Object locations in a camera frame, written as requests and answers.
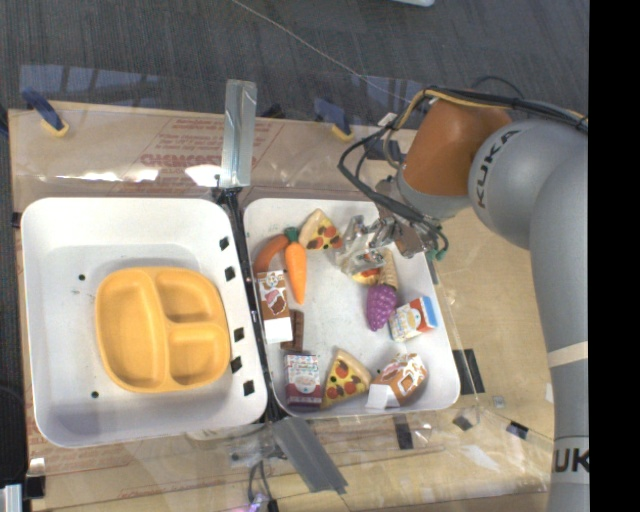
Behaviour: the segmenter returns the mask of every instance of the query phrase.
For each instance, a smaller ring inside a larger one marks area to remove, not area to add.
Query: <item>white band on robot arm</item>
[[[576,361],[582,361],[583,359],[589,359],[588,341],[574,343],[573,345],[554,350],[547,354],[547,363],[549,364],[549,368],[575,363]]]

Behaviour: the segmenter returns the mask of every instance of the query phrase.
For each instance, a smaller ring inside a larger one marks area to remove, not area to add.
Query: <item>robotic arm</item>
[[[588,511],[586,119],[539,102],[511,100],[508,108],[519,106],[544,118],[512,122],[505,112],[508,102],[497,97],[432,92],[436,101],[404,162],[390,162],[398,170],[395,179],[381,182],[376,192],[366,187],[363,192],[377,203],[382,219],[393,218],[384,222],[394,226],[387,228],[387,241],[404,256],[444,256],[441,222],[468,206],[489,229],[530,251],[554,393],[547,509]],[[423,96],[429,96],[427,90]],[[345,174],[343,160],[338,167]]]

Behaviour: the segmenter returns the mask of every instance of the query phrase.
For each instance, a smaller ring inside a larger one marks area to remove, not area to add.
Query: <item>orange divided plate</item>
[[[163,393],[214,382],[229,366],[229,329],[216,286],[177,267],[109,274],[96,296],[96,334],[109,377]]]

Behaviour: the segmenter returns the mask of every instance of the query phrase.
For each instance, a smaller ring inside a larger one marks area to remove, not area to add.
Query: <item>empty white tray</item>
[[[123,442],[247,425],[262,415],[266,385],[222,208],[203,199],[46,198],[25,210],[22,244],[35,419],[49,441]],[[236,359],[219,380],[145,394],[119,387],[104,370],[98,285],[115,270],[156,265],[195,270],[218,287]]]
[[[370,225],[378,218],[375,205],[367,201],[336,201],[315,199],[263,198],[249,204],[244,223],[251,258],[264,241],[288,226],[300,227],[314,209],[321,208],[344,234],[354,215],[363,215]],[[280,406],[293,416],[308,418],[388,414],[399,411],[428,411],[452,405],[460,394],[460,378],[444,327],[431,274],[423,254],[403,258],[395,247],[393,252],[398,271],[398,305],[428,295],[432,299],[438,327],[420,334],[406,343],[394,342],[388,328],[373,332],[365,316],[366,287],[345,274],[329,261],[323,251],[307,251],[308,272],[305,304],[300,306],[293,295],[287,295],[289,306],[304,313],[304,349],[319,357],[321,381],[324,385],[332,354],[342,348],[359,359],[375,377],[378,370],[398,352],[419,354],[429,371],[426,386],[419,388],[400,409],[366,408],[367,395],[338,403],[331,408],[300,412],[286,405],[283,357],[279,344],[266,345],[267,360]],[[284,268],[282,256],[273,260],[272,268]]]

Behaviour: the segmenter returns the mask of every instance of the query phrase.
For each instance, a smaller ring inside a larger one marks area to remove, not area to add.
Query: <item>transparent plastic sheet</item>
[[[69,138],[51,138],[38,126],[39,117],[34,112],[11,112],[16,211],[48,196],[210,198],[210,189],[198,186],[189,177],[185,159],[188,162],[189,155],[194,155],[193,163],[200,165],[199,156],[221,148],[222,116],[84,104],[56,104],[56,108],[71,125]],[[356,127],[356,137],[374,129]],[[178,140],[183,142],[169,142],[175,140],[177,130],[181,130]],[[411,131],[398,134],[401,148],[406,150],[411,138]],[[196,140],[206,140],[206,144],[196,149],[196,145],[187,142]],[[243,205],[269,196],[311,194],[319,198],[361,199],[335,168],[344,149],[344,142],[336,139],[325,123],[258,119],[252,185],[243,191]],[[155,155],[153,163],[159,165],[152,166],[152,159],[145,155]],[[371,161],[367,162],[363,179],[373,186],[389,173],[386,163]],[[522,280],[528,271],[524,251],[506,246],[466,214],[452,221],[448,234],[460,250],[439,262],[436,271],[438,298],[452,349],[464,352],[478,335],[508,343],[512,338],[522,338],[524,333],[520,344],[526,344],[529,351],[533,347],[531,358],[543,359],[544,345],[535,321],[530,283],[525,280],[522,289],[516,286],[510,290],[514,279]],[[514,258],[516,266],[498,272],[495,268],[483,269],[490,260],[487,252],[494,259],[493,267]],[[496,273],[506,281],[496,279]],[[487,290],[491,290],[491,301],[486,300]],[[521,297],[510,301],[512,310],[505,311],[501,296],[518,295],[523,290],[525,295],[531,295],[529,300]],[[505,315],[515,317],[506,327]],[[516,364],[528,362],[520,353],[514,352],[513,356]],[[469,359],[464,359],[462,368],[463,373],[473,373]],[[487,377],[491,379],[491,375],[484,377],[489,389]],[[311,425],[350,481],[345,499],[351,500],[354,510],[544,491],[551,452],[550,402],[544,392],[548,379],[533,383],[527,379],[528,374],[521,370],[515,375],[505,372],[504,381],[491,388],[515,387],[515,392],[491,396],[477,389],[472,380],[471,392],[445,411],[335,418],[312,421]],[[540,400],[531,400],[527,394],[532,384]],[[523,425],[528,426],[526,439],[518,437],[522,432],[518,426]],[[47,497],[47,505],[52,507],[82,500],[92,503],[198,489],[207,492],[205,489],[212,486],[244,488],[247,469],[263,459],[270,481],[295,472],[286,460],[270,457],[275,446],[269,430],[254,431],[252,426],[71,451],[50,445],[38,434],[33,419],[31,429],[30,455],[44,457],[47,474],[53,477]],[[214,459],[224,462],[214,464]],[[431,463],[435,466],[433,472],[418,470]],[[443,472],[443,465],[452,471]],[[384,475],[403,474],[405,466],[408,469],[404,476],[385,490],[383,483],[388,479]],[[375,492],[360,492],[364,484],[358,475],[363,469],[366,475],[383,478]],[[75,473],[87,470],[92,470],[90,476],[85,473],[83,478],[95,479],[96,485],[110,483],[91,497],[70,496],[67,484],[77,478]],[[444,475],[433,478],[434,473]],[[125,486],[123,480],[129,480]],[[303,490],[298,486],[295,492]]]

